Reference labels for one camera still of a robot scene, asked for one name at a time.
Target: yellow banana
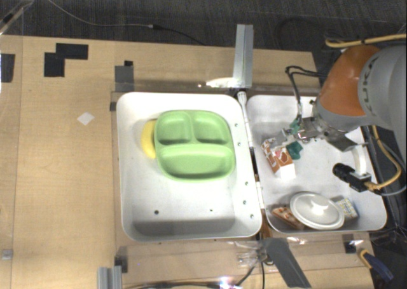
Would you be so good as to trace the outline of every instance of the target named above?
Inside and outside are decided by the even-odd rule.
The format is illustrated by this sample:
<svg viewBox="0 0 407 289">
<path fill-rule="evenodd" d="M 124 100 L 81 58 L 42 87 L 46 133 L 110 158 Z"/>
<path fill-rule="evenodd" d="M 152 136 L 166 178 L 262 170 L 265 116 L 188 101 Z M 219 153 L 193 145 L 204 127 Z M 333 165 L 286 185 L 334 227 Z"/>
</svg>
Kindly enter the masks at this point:
<svg viewBox="0 0 407 289">
<path fill-rule="evenodd" d="M 144 128 L 141 132 L 141 149 L 149 158 L 152 159 L 156 157 L 154 145 L 154 129 L 156 121 L 156 119 L 148 121 L 144 125 Z"/>
</svg>

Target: black cable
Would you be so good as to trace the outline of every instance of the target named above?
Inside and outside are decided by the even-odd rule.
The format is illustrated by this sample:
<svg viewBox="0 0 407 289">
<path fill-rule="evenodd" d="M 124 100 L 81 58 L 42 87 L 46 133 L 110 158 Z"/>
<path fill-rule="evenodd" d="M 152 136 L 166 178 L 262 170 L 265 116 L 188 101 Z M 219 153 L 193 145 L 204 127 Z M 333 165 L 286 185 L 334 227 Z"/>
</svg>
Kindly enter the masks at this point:
<svg viewBox="0 0 407 289">
<path fill-rule="evenodd" d="M 53 0 L 47 0 L 49 3 L 51 3 L 54 7 L 58 8 L 60 11 L 64 12 L 65 14 L 69 15 L 70 17 L 79 20 L 80 22 L 83 22 L 84 24 L 88 24 L 91 26 L 96 26 L 96 27 L 123 27 L 123 26 L 133 26 L 133 27 L 147 27 L 147 28 L 153 28 L 152 25 L 150 24 L 98 24 L 95 22 L 89 22 L 88 20 L 82 19 L 76 15 L 74 15 L 73 13 L 63 9 L 63 7 L 61 7 L 59 4 L 57 4 L 55 1 Z"/>
<path fill-rule="evenodd" d="M 246 273 L 246 275 L 242 279 L 240 279 L 238 282 L 236 282 L 236 286 L 240 286 L 252 274 L 255 267 L 256 267 L 255 265 L 252 266 L 250 268 L 249 272 Z"/>
<path fill-rule="evenodd" d="M 181 286 L 199 286 L 203 288 L 210 288 L 210 289 L 219 289 L 218 283 L 205 283 L 205 282 L 160 282 L 160 283 L 153 283 L 151 285 L 141 285 L 141 286 L 130 286 L 126 289 L 171 289 L 177 288 Z"/>
<path fill-rule="evenodd" d="M 297 123 L 300 124 L 302 122 L 302 104 L 301 104 L 301 96 L 300 96 L 300 92 L 298 91 L 297 85 L 295 83 L 294 80 L 294 74 L 301 74 L 302 76 L 308 76 L 308 77 L 321 77 L 322 74 L 319 74 L 318 72 L 314 72 L 314 71 L 310 71 L 310 70 L 306 70 L 302 67 L 298 67 L 297 65 L 289 65 L 288 67 L 286 67 L 286 74 L 288 75 L 288 78 L 290 79 L 291 85 L 293 86 L 293 90 L 294 90 L 294 96 L 297 100 L 297 104 L 298 104 L 298 111 L 297 111 L 297 116 L 296 116 L 296 120 Z"/>
<path fill-rule="evenodd" d="M 154 30 L 167 30 L 167 31 L 169 31 L 169 32 L 175 32 L 175 33 L 177 33 L 177 34 L 180 34 L 180 35 L 182 35 L 182 36 L 184 36 L 184 37 L 187 37 L 187 38 L 191 39 L 192 41 L 198 43 L 199 45 L 204 45 L 204 46 L 206 46 L 206 44 L 204 44 L 203 42 L 197 40 L 196 38 L 194 38 L 194 37 L 192 37 L 192 36 L 190 36 L 190 35 L 187 35 L 187 34 L 185 34 L 185 33 L 183 33 L 183 32 L 180 32 L 179 30 L 162 27 L 162 26 L 157 25 L 157 24 L 153 24 L 153 29 L 154 29 Z"/>
<path fill-rule="evenodd" d="M 260 261 L 260 265 L 261 265 L 261 273 L 263 275 L 261 289 L 265 289 L 265 286 L 266 286 L 265 266 L 263 265 L 262 261 Z"/>
</svg>

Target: green divided plate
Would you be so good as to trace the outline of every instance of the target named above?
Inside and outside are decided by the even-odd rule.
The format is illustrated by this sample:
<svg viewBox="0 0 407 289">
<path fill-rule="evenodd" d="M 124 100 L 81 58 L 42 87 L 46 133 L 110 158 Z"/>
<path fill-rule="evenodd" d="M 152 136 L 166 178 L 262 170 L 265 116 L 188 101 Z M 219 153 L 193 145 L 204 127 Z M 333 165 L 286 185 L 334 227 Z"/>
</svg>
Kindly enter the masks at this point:
<svg viewBox="0 0 407 289">
<path fill-rule="evenodd" d="M 207 111 L 169 111 L 157 119 L 158 166 L 174 180 L 214 180 L 235 169 L 235 150 L 226 121 Z"/>
</svg>

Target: white sink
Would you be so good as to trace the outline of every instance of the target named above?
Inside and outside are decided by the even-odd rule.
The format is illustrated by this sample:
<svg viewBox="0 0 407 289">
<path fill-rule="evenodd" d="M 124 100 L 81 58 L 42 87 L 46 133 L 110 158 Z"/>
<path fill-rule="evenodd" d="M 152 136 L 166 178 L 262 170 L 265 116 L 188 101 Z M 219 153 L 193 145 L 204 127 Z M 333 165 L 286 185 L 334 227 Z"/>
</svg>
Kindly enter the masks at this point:
<svg viewBox="0 0 407 289">
<path fill-rule="evenodd" d="M 173 110 L 221 115 L 231 131 L 235 170 L 213 181 L 167 178 L 141 149 L 144 123 Z M 246 238 L 261 227 L 261 212 L 242 110 L 226 95 L 127 93 L 117 103 L 121 219 L 136 241 Z"/>
<path fill-rule="evenodd" d="M 309 104 L 311 99 L 315 100 L 314 97 L 301 98 L 304 117 L 311 115 L 312 106 Z M 273 174 L 261 150 L 261 143 L 282 128 L 287 128 L 295 119 L 296 100 L 293 96 L 253 96 L 247 103 L 247 113 L 253 133 L 263 198 L 268 208 L 267 217 L 273 228 L 286 234 L 319 232 L 313 229 L 297 231 L 271 214 L 273 208 L 282 205 L 289 206 L 291 197 L 302 191 L 317 192 L 333 201 L 342 198 L 350 199 L 359 218 L 345 222 L 344 226 L 337 230 L 338 232 L 375 231 L 385 225 L 387 213 L 380 196 L 368 191 L 358 193 L 332 173 L 332 168 L 336 163 L 354 167 L 352 153 L 340 152 L 325 140 L 303 144 L 303 150 L 300 152 L 301 158 L 294 161 L 295 179 L 281 180 Z M 348 133 L 347 136 L 358 144 L 364 142 L 360 129 Z M 366 149 L 364 152 L 368 160 L 368 172 L 372 174 L 372 182 L 376 182 L 368 152 Z"/>
</svg>

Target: small carton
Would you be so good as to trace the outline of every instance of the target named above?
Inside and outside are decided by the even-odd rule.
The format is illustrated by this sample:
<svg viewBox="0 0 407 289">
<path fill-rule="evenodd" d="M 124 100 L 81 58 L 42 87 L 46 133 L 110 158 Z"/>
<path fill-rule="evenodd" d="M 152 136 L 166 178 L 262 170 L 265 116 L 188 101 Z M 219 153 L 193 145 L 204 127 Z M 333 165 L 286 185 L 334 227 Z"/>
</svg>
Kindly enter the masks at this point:
<svg viewBox="0 0 407 289">
<path fill-rule="evenodd" d="M 286 206 L 281 206 L 279 208 L 272 210 L 272 215 L 275 215 L 278 219 L 284 221 L 286 224 L 290 225 L 292 228 L 295 228 L 299 231 L 303 231 L 305 225 L 300 222 L 296 217 L 294 217 L 290 208 Z"/>
<path fill-rule="evenodd" d="M 270 148 L 270 142 L 265 140 L 261 145 L 269 165 L 274 174 L 283 180 L 292 180 L 296 177 L 293 159 L 287 148 Z"/>
<path fill-rule="evenodd" d="M 336 204 L 342 208 L 343 213 L 345 214 L 345 220 L 355 219 L 358 217 L 354 206 L 348 198 L 342 199 L 336 202 Z"/>
</svg>

